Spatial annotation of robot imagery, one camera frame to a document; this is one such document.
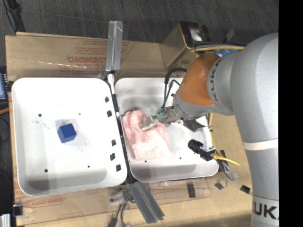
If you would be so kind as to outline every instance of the white tray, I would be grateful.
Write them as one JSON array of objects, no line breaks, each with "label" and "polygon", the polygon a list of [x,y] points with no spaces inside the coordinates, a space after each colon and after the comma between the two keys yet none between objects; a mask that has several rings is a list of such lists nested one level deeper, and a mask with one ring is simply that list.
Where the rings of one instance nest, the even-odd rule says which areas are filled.
[{"label": "white tray", "polygon": [[[177,88],[178,85],[174,83],[171,93],[175,93]],[[115,90],[121,115],[130,110],[141,109],[148,117],[155,115],[163,104],[164,78],[124,78],[117,81]],[[169,97],[166,106],[171,104],[172,97]],[[207,125],[205,117],[197,121]],[[181,124],[172,123],[166,129],[172,148],[172,155],[168,158],[138,161],[126,139],[130,170],[138,181],[149,183],[206,177],[218,171],[218,164],[214,160],[203,160],[187,146],[191,139],[195,139],[211,147],[211,136],[207,127],[193,133]]]},{"label": "white tray", "polygon": [[[23,192],[48,195],[125,181],[125,158],[110,90],[104,81],[23,78],[13,84],[12,104],[18,181]],[[68,123],[73,124],[77,136],[61,143],[57,130]]]}]

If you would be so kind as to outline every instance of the white stripe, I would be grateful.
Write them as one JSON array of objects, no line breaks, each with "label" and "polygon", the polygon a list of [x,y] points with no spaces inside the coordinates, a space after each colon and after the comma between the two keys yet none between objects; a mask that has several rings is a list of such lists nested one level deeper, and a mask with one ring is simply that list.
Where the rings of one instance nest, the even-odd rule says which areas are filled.
[{"label": "white stripe", "polygon": [[257,142],[257,143],[246,143],[246,142],[243,142],[243,147],[246,150],[264,150],[264,149],[276,148],[278,146],[279,146],[279,138],[278,139],[274,139],[274,140]]}]

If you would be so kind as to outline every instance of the pink towel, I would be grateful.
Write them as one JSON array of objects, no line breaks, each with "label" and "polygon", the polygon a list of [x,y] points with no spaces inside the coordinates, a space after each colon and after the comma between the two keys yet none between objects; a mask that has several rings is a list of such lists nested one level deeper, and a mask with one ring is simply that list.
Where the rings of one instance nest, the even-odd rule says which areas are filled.
[{"label": "pink towel", "polygon": [[124,131],[136,160],[153,160],[171,155],[169,137],[165,125],[158,123],[148,130],[140,125],[146,118],[141,110],[127,112],[122,118]]}]

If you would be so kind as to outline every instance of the hole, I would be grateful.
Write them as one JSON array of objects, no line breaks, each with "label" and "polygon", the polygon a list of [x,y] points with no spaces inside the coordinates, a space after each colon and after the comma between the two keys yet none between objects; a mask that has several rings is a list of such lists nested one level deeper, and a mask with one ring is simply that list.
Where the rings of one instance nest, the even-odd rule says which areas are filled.
[{"label": "hole", "polygon": [[116,165],[116,171],[118,172],[120,170],[121,170],[121,165],[120,164]]},{"label": "hole", "polygon": [[112,116],[112,115],[113,115],[112,111],[108,110],[108,111],[107,111],[107,116],[110,117],[110,116]]},{"label": "hole", "polygon": [[115,159],[115,154],[114,153],[110,155],[110,160],[112,161],[113,159]]}]

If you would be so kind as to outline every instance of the black carpet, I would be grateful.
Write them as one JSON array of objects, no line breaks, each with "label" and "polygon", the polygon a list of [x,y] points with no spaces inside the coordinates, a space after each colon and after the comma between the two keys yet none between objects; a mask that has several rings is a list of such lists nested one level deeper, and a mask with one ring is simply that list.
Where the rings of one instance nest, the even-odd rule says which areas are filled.
[{"label": "black carpet", "polygon": [[[123,39],[161,42],[180,20],[207,26],[213,41],[233,28],[239,43],[278,32],[279,0],[17,0],[27,32],[107,38],[110,20],[124,23]],[[0,66],[5,35],[13,35],[0,7]],[[9,121],[8,115],[1,118]],[[0,215],[10,212],[12,166],[8,126],[0,120]]]}]

